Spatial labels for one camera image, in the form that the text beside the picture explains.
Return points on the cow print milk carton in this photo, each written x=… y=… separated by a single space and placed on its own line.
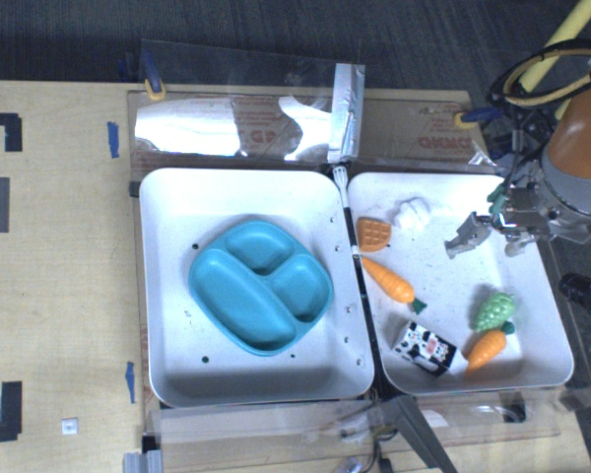
x=423 y=348

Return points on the orange waffle biscuit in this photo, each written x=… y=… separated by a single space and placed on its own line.
x=373 y=234

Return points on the blue divided plate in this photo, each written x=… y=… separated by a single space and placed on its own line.
x=246 y=293

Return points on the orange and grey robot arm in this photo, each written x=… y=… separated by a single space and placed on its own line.
x=573 y=141

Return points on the black cylinder on white bracket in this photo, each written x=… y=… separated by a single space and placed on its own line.
x=580 y=291

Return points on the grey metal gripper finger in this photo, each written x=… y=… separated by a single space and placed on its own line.
x=516 y=248
x=468 y=237

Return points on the green grapes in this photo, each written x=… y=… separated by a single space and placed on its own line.
x=495 y=312

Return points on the orange carrot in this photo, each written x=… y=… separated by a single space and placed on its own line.
x=389 y=281
x=487 y=348

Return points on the white plastic tray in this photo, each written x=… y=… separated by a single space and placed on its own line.
x=177 y=215
x=463 y=274

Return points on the white lumpy toy food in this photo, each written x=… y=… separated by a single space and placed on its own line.
x=412 y=215

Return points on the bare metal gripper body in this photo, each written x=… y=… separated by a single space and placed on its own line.
x=527 y=212

